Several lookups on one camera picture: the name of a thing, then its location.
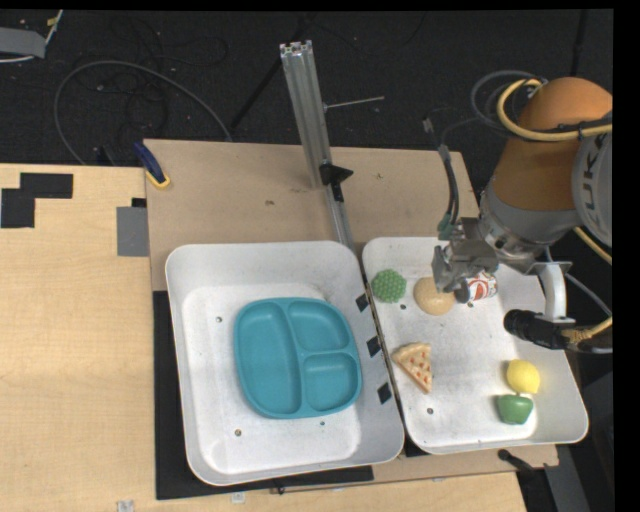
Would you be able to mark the green grapes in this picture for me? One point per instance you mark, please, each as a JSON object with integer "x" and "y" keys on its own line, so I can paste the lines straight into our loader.
{"x": 388, "y": 285}

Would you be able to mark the yellow lemon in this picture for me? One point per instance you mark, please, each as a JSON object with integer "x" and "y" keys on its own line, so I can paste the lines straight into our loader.
{"x": 523, "y": 375}

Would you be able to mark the pizza slice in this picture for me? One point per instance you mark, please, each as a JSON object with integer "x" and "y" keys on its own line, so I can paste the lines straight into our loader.
{"x": 417, "y": 365}

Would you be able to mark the black cylinder on white bracket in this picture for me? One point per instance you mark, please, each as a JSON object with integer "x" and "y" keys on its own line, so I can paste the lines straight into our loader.
{"x": 537, "y": 330}

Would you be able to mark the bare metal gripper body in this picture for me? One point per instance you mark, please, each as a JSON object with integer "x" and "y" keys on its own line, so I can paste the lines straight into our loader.
{"x": 475, "y": 247}

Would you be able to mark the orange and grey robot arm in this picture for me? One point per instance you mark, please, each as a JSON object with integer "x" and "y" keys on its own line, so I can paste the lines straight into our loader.
{"x": 542, "y": 165}

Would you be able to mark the white plastic tray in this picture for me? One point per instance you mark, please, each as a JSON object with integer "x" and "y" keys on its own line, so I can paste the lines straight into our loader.
{"x": 210, "y": 380}
{"x": 465, "y": 350}

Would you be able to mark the blue divided plate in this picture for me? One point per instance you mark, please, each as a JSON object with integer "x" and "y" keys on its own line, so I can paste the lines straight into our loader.
{"x": 280, "y": 350}

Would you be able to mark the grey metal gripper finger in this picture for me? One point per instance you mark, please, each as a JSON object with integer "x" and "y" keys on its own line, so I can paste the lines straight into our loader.
{"x": 462, "y": 290}
{"x": 442, "y": 272}

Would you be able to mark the pale wood board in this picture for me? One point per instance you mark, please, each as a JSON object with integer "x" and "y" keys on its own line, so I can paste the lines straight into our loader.
{"x": 240, "y": 200}

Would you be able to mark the red and white can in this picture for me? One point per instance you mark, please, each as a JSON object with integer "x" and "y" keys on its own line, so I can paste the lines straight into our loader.
{"x": 484, "y": 287}

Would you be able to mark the green apple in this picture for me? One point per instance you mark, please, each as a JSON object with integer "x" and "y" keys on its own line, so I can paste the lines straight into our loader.
{"x": 514, "y": 408}

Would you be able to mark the beige round bread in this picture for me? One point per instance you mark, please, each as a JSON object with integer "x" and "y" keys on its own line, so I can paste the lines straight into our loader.
{"x": 431, "y": 302}

